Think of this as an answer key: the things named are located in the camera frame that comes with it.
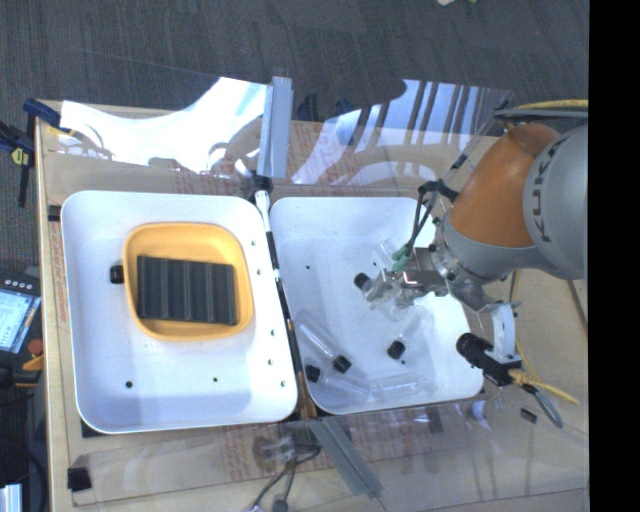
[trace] white tray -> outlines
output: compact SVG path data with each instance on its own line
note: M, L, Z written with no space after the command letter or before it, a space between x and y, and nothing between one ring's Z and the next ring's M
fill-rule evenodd
M271 212L287 302L303 363L321 369L309 381L313 400L332 414L408 407L475 395L483 377L455 348L469 326L462 306L450 296L416 300L407 316L392 321L371 311L354 277L375 278L385 266L380 246L398 249L410 234L416 202L408 198L285 198ZM427 223L417 246L433 239ZM394 339L406 351L387 354ZM318 348L325 341L333 348ZM331 367L339 352L353 364L344 373Z
M125 287L110 282L132 229L181 221L220 225L242 246L255 314L234 336L151 338L131 318ZM291 353L253 205L235 197L83 191L64 203L62 234L76 400L90 427L114 434L273 422L293 411Z

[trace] black ridged insert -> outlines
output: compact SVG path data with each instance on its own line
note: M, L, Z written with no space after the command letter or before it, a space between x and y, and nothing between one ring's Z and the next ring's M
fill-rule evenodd
M138 256L139 318L236 325L233 266Z

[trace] yellow tray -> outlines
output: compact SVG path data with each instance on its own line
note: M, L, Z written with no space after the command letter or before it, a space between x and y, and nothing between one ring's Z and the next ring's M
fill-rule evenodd
M236 325L139 318L138 256L233 265ZM143 224L125 240L123 268L131 315L143 332L158 340L200 341L232 336L245 329L253 318L251 283L242 247L231 232L220 226L190 222Z

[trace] gray carpet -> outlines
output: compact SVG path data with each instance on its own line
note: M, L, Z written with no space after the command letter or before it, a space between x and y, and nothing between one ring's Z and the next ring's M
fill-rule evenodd
M215 76L293 79L321 117L347 98L388 101L401 79L510 89L518 103L587 98L588 0L0 1L0 120L24 129L27 97L179 109ZM35 190L0 154L0 268L38 264ZM0 403L25 392L0 392ZM0 408L24 443L25 402Z

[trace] display screen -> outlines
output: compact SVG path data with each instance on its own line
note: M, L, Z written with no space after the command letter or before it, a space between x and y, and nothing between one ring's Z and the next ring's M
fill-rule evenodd
M40 306L40 297L0 290L0 350L18 353Z

